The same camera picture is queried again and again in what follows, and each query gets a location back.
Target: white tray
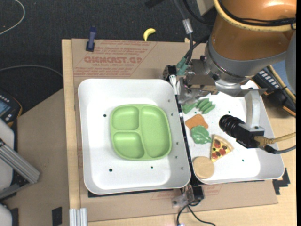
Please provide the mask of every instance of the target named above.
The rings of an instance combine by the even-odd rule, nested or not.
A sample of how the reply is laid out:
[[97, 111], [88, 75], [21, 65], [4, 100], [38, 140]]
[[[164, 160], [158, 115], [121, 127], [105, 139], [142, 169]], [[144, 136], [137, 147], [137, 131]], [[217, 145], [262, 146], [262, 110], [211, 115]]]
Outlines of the white tray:
[[[84, 181], [94, 194], [181, 188], [190, 169], [172, 86], [164, 80], [87, 79], [79, 86]], [[172, 149], [153, 161], [119, 157], [110, 137], [110, 113], [119, 105], [150, 104], [167, 115]]]
[[[244, 88], [257, 88], [256, 84], [249, 81]], [[234, 150], [223, 158], [214, 162], [214, 174], [208, 179], [199, 179], [205, 184], [218, 184], [240, 181], [254, 181], [264, 179], [279, 178], [284, 173], [284, 164], [279, 154], [270, 154], [259, 148], [246, 149], [236, 142], [236, 139], [228, 136], [219, 127], [219, 120], [223, 115], [229, 114], [238, 117], [242, 121], [246, 121], [246, 102], [243, 97], [231, 97], [224, 93], [218, 95], [206, 96], [216, 105], [209, 113], [202, 115], [207, 122], [208, 132], [213, 137], [214, 134], [219, 135], [228, 140]], [[184, 115], [184, 120], [190, 119], [195, 114], [200, 113], [198, 109], [191, 110]], [[261, 119], [260, 126], [265, 128], [264, 136], [274, 138], [269, 119], [261, 99]], [[190, 148], [191, 158], [205, 156], [210, 158], [211, 143], [195, 144], [190, 133], [190, 129], [186, 127], [187, 139]]]

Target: white cable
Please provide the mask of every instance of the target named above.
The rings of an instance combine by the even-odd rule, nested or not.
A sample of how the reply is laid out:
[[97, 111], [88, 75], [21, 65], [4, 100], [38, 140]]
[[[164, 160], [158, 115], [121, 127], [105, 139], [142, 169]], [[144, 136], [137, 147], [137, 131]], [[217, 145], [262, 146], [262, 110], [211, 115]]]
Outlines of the white cable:
[[18, 26], [18, 25], [23, 21], [23, 19], [24, 19], [24, 17], [25, 17], [25, 7], [24, 7], [24, 5], [23, 5], [20, 1], [18, 1], [18, 0], [12, 0], [12, 1], [15, 1], [15, 2], [17, 2], [17, 3], [19, 3], [19, 4], [21, 5], [21, 7], [22, 7], [22, 9], [23, 9], [23, 16], [22, 16], [22, 18], [20, 19], [20, 21], [19, 21], [18, 23], [16, 23], [14, 26], [8, 28], [7, 30], [4, 30], [4, 31], [0, 32], [0, 35], [2, 35], [2, 34], [4, 34], [4, 33], [8, 32], [9, 30], [11, 30], [11, 29], [13, 29], [14, 27]]

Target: yellow toy banana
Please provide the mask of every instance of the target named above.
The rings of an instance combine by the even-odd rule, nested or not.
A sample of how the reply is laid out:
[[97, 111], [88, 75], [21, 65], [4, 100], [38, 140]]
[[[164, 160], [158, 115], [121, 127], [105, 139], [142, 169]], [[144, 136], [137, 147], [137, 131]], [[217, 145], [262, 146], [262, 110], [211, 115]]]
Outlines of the yellow toy banana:
[[156, 30], [153, 29], [153, 28], [149, 28], [149, 29], [145, 30], [144, 33], [143, 33], [143, 39], [144, 39], [144, 41], [146, 41], [147, 38], [148, 38], [148, 36], [149, 36], [150, 34], [154, 33], [155, 31], [156, 31]]

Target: blue object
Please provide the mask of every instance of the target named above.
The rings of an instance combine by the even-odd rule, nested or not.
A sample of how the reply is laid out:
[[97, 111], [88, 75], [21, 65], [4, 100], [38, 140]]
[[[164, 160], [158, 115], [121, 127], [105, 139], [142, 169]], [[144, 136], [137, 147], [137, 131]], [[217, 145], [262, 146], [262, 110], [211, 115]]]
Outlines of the blue object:
[[87, 42], [86, 51], [93, 52], [94, 51], [94, 39], [96, 36], [96, 27], [91, 26], [90, 27], [90, 33], [89, 33], [89, 41]]

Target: toy chicken nugget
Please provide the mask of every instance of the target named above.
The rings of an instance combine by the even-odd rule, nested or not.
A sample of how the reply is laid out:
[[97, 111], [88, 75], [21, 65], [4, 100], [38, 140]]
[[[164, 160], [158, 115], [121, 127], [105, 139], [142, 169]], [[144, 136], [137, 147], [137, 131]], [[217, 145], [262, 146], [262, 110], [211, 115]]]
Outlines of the toy chicken nugget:
[[208, 129], [208, 124], [205, 122], [201, 114], [196, 114], [185, 122], [185, 125], [191, 130], [195, 126], [203, 126]]

